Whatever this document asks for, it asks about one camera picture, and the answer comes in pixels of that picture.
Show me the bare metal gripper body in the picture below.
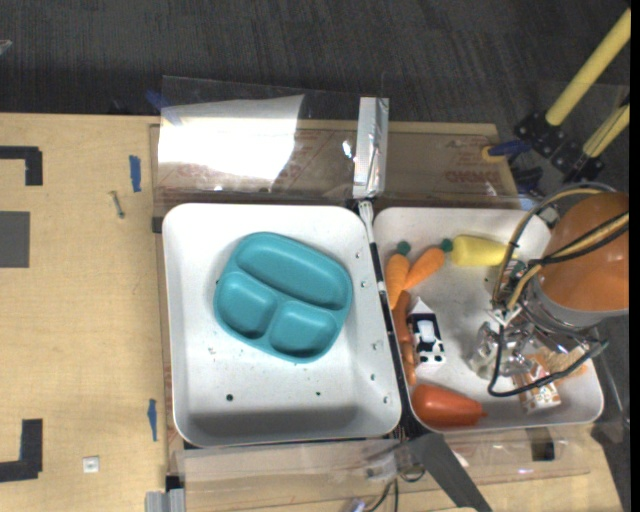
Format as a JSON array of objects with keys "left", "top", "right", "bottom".
[{"left": 488, "top": 298, "right": 601, "bottom": 357}]

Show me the tan toy bread slice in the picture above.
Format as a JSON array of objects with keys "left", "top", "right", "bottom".
[{"left": 533, "top": 346, "right": 590, "bottom": 382}]

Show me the orange and white carton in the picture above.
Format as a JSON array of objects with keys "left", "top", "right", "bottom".
[{"left": 510, "top": 355, "right": 564, "bottom": 416}]

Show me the white plastic tray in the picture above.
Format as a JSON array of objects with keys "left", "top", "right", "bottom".
[
  {"left": 372, "top": 206, "right": 605, "bottom": 434},
  {"left": 161, "top": 202, "right": 403, "bottom": 448}
]

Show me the black and white milk carton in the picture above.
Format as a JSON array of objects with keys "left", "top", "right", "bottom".
[{"left": 405, "top": 295, "right": 448, "bottom": 367}]

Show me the orange toy sausage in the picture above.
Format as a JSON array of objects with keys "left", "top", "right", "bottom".
[{"left": 410, "top": 383, "right": 489, "bottom": 429}]

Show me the long dark orange carrot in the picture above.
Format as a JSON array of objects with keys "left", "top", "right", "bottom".
[{"left": 391, "top": 289, "right": 419, "bottom": 387}]

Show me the yellow toy corn cob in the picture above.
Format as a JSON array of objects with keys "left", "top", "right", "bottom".
[{"left": 450, "top": 234, "right": 517, "bottom": 268}]

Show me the orange carrot green top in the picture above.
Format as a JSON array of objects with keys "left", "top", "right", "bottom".
[
  {"left": 403, "top": 238, "right": 454, "bottom": 292},
  {"left": 384, "top": 240, "right": 413, "bottom": 311}
]

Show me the blue divided plate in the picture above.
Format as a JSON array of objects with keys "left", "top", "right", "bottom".
[{"left": 212, "top": 231, "right": 355, "bottom": 365}]

